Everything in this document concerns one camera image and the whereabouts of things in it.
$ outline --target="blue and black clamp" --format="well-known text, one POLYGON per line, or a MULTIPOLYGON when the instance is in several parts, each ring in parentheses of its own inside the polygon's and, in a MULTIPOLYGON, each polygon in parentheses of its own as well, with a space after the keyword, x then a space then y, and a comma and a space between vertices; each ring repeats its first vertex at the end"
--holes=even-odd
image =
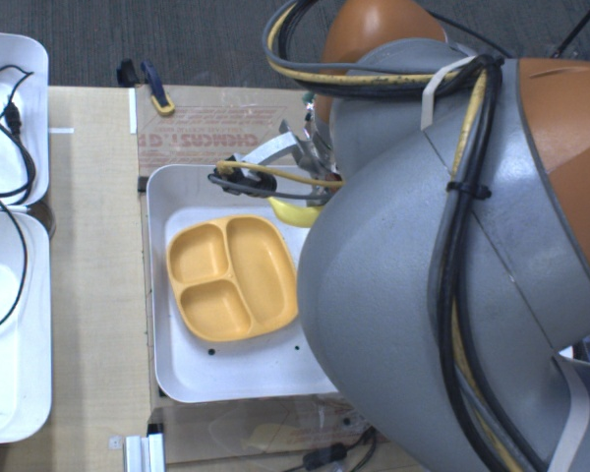
POLYGON ((140 64, 140 68, 147 76, 147 84, 150 86, 150 100, 153 102, 157 113, 162 116, 172 115, 175 111, 175 103, 164 90, 159 74, 153 64, 146 59, 140 64))

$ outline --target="black zip tie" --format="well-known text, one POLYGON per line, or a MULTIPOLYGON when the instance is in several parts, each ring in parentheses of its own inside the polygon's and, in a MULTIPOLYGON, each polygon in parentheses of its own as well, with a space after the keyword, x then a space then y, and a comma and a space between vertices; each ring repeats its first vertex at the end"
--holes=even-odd
POLYGON ((475 200, 486 200, 492 196, 492 191, 485 185, 472 185, 467 182, 448 182, 445 187, 447 192, 459 191, 460 193, 469 194, 475 200))

